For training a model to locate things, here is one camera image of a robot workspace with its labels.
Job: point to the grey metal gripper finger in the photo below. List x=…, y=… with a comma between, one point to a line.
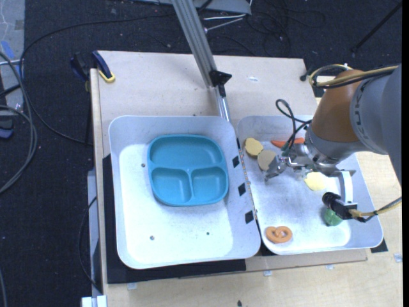
x=304, y=173
x=271, y=170

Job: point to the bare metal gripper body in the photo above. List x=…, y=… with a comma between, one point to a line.
x=314, y=160

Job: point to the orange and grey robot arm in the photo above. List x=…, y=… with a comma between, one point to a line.
x=361, y=114

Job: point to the tan round biscuit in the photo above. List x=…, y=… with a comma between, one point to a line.
x=266, y=160

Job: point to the pale yellow toy food piece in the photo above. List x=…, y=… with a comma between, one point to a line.
x=314, y=181

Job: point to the orange carrot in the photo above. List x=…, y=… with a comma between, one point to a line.
x=278, y=143

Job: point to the white plastic tray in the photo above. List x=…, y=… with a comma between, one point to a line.
x=294, y=203
x=179, y=232

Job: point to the green broccoli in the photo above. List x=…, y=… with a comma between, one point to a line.
x=330, y=218

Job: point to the orange pretzel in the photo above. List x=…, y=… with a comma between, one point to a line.
x=278, y=234

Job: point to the thin black and white rod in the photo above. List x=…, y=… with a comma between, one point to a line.
x=224, y=107

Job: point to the blue divided plate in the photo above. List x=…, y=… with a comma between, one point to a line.
x=187, y=171

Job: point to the pale wooden board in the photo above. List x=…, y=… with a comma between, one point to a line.
x=159, y=85

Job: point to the black cylinder on white bracket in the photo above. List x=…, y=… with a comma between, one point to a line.
x=338, y=205

